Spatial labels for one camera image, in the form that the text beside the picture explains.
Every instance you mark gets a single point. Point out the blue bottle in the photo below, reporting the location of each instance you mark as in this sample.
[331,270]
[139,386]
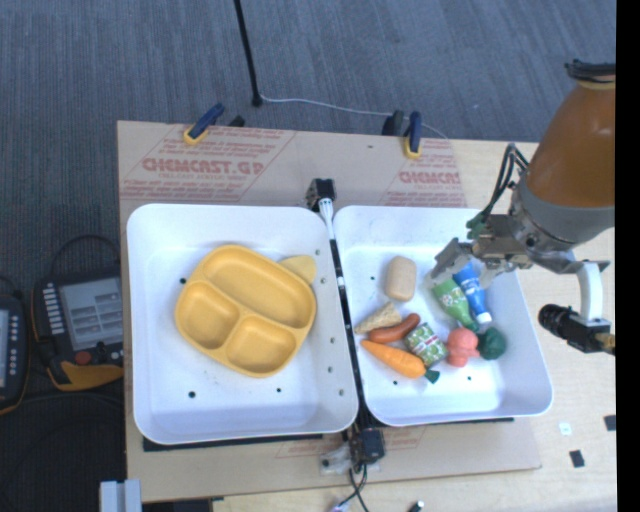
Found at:
[474,292]

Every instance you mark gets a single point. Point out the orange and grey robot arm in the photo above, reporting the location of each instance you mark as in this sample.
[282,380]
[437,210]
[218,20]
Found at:
[575,150]

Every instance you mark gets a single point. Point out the yellow round biscuit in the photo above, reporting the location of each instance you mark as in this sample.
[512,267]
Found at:
[302,266]

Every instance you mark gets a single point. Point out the beige bread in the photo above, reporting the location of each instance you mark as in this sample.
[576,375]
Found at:
[400,278]

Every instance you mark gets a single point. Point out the brown cardboard board red print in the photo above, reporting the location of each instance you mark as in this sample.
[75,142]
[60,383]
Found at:
[350,160]

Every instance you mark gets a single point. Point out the green can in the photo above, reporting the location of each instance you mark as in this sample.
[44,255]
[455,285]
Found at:
[426,345]

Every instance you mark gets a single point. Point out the white plastic tray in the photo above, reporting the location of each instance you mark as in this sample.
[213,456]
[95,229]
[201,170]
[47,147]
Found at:
[490,395]
[165,390]

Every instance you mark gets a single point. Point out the yellow divided plate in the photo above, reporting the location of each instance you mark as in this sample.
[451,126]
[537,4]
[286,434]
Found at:
[250,280]

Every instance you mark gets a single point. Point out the thin black and white rod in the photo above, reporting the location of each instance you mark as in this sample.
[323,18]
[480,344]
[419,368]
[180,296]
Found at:
[342,285]

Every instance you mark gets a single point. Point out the pink doughnut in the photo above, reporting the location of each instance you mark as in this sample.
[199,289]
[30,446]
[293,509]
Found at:
[462,346]

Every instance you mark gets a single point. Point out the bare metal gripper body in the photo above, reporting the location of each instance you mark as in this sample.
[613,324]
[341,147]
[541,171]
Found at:
[505,242]

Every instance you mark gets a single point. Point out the tan pizza slice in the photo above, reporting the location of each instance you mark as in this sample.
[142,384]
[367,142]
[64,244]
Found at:
[381,320]

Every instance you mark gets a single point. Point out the brown sausage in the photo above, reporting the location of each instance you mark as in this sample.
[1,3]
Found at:
[395,330]

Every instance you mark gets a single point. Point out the green broccoli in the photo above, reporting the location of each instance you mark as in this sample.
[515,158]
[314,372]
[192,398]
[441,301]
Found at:
[492,344]

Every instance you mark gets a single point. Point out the orange carrot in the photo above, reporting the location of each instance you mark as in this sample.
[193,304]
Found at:
[395,359]

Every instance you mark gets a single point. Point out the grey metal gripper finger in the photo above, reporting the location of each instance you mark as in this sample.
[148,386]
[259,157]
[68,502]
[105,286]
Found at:
[450,260]
[487,276]

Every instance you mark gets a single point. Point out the green bottle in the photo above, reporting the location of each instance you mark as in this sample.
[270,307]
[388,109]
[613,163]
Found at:
[452,299]

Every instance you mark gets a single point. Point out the black cylinder on white bracket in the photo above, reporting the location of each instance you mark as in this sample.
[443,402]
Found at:
[575,325]

